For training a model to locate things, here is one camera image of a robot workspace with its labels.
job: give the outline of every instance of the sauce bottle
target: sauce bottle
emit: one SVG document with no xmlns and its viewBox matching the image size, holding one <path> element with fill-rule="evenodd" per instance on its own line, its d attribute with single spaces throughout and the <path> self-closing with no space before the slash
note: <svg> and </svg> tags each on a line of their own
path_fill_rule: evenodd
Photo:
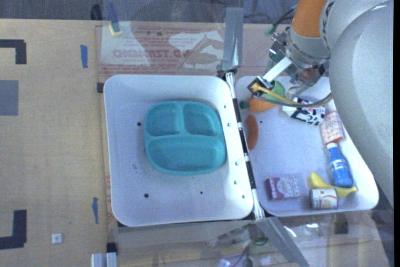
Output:
<svg viewBox="0 0 400 267">
<path fill-rule="evenodd" d="M 329 143 L 326 145 L 331 153 L 329 158 L 329 165 L 334 179 L 334 185 L 337 187 L 350 188 L 353 186 L 353 179 L 350 175 L 349 167 L 346 159 L 341 154 L 339 147 L 336 143 Z"/>
</svg>

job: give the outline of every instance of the blue tape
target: blue tape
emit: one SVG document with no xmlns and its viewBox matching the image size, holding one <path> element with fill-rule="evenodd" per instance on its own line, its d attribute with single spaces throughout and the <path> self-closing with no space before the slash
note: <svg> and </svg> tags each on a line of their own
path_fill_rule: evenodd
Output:
<svg viewBox="0 0 400 267">
<path fill-rule="evenodd" d="M 115 33 L 120 33 L 121 28 L 119 27 L 118 15 L 117 15 L 117 11 L 115 10 L 113 3 L 107 4 L 107 11 L 108 11 L 108 15 L 110 17 L 112 30 Z"/>
<path fill-rule="evenodd" d="M 88 67 L 88 47 L 81 45 L 81 59 L 82 59 L 82 67 Z"/>
<path fill-rule="evenodd" d="M 18 80 L 0 80 L 0 116 L 18 116 Z"/>
<path fill-rule="evenodd" d="M 98 224 L 99 223 L 99 205 L 98 205 L 98 199 L 96 197 L 93 197 L 92 209 L 93 209 L 94 219 L 96 220 L 96 224 Z"/>
</svg>

